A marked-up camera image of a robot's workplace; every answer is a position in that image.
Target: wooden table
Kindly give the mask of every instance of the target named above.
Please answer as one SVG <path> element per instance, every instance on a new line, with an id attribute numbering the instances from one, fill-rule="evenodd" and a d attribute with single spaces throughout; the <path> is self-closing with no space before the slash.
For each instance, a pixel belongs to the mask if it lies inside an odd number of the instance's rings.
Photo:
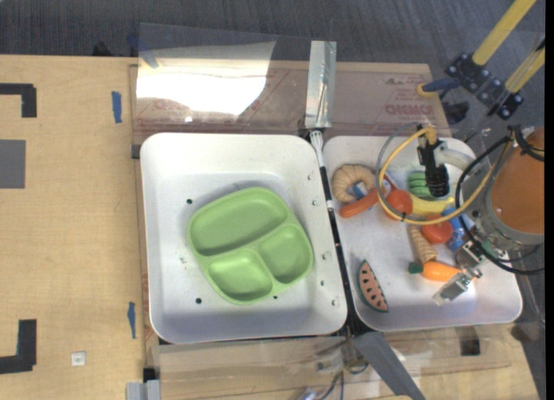
<path id="1" fill-rule="evenodd" d="M 18 320 L 36 320 L 36 364 L 1 374 L 0 398 L 117 399 L 125 397 L 126 383 L 142 380 L 145 327 L 130 155 L 129 72 L 136 63 L 0 55 L 0 82 L 37 90 L 36 118 L 22 118 L 21 97 L 0 95 L 0 139 L 24 140 L 26 148 L 24 189 L 0 189 L 0 357 L 16 354 Z M 113 93 L 121 98 L 120 122 Z M 488 362 L 483 371 L 468 371 L 474 367 L 460 363 L 456 372 L 423 373 L 416 378 L 423 393 L 537 398 L 525 354 L 507 327 L 499 327 L 498 337 L 509 365 Z M 412 339 L 395 335 L 390 342 Z M 84 365 L 72 364 L 75 352 L 86 353 Z M 348 383 L 345 398 L 392 395 L 370 388 L 374 383 L 382 382 Z"/>

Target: green watermelon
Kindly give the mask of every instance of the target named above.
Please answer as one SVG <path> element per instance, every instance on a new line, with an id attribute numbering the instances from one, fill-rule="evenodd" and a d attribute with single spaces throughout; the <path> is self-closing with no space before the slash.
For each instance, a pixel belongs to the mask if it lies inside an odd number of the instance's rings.
<path id="1" fill-rule="evenodd" d="M 384 298 L 383 290 L 373 274 L 370 264 L 364 260 L 358 269 L 358 288 L 362 295 L 362 300 L 370 307 L 380 313 L 387 313 L 389 305 Z"/>

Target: gray floor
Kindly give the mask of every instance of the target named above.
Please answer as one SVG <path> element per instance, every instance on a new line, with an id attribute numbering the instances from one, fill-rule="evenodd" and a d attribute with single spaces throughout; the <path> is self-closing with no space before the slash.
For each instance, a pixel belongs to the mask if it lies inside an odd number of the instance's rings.
<path id="1" fill-rule="evenodd" d="M 333 39 L 342 61 L 427 63 L 436 78 L 462 51 L 475 50 L 513 0 L 3 0 L 0 53 L 90 55 L 103 41 L 116 55 L 129 55 L 126 37 L 140 23 L 176 24 L 264 34 Z M 500 79 L 540 42 L 545 0 L 538 0 L 488 67 Z M 525 104 L 508 122 L 544 124 L 544 69 L 522 88 Z M 484 108 L 471 101 L 461 131 L 474 127 L 504 134 L 506 122 L 482 121 Z M 544 277 L 531 277 L 544 314 Z M 525 311 L 525 342 L 545 398 L 545 329 Z"/>

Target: green plate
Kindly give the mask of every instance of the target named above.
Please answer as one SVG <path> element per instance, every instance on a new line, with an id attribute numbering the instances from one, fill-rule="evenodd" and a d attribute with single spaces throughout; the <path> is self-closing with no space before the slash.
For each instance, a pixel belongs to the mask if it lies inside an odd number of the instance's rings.
<path id="1" fill-rule="evenodd" d="M 276 295 L 313 265 L 300 222 L 266 188 L 239 190 L 203 206 L 189 220 L 187 240 L 213 288 L 239 305 Z"/>

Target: banana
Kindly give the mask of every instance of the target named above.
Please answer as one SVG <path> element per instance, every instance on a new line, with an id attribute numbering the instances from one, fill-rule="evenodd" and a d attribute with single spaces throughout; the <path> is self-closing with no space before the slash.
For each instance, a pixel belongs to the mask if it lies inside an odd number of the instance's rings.
<path id="1" fill-rule="evenodd" d="M 413 194 L 412 203 L 414 216 L 435 216 L 440 215 L 448 206 L 454 205 L 454 197 L 448 197 L 444 200 L 423 200 Z"/>

